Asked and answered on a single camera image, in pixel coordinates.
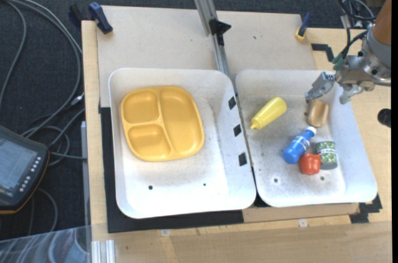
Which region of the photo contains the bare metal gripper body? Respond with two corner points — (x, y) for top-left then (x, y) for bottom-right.
(335, 55), (392, 91)

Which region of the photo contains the tan bread bun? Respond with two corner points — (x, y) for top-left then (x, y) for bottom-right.
(307, 99), (330, 129)

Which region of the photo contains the yellow squeeze bottle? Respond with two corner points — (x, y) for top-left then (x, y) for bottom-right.
(249, 96), (288, 131)

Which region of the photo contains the green printed can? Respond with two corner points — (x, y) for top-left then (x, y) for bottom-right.
(315, 141), (339, 171)

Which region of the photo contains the blue bottle with white cap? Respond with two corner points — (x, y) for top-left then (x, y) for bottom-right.
(282, 126), (318, 165)

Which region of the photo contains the red bell pepper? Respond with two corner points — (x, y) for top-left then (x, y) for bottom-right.
(298, 152), (322, 176)

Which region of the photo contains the white plastic tray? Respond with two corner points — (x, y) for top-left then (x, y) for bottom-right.
(107, 67), (257, 220)
(234, 68), (379, 208)

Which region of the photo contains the yellow divided plate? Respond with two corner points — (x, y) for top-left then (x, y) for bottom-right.
(119, 85), (206, 163)

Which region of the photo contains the pale wood board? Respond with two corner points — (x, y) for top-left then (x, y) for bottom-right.
(95, 4), (318, 108)

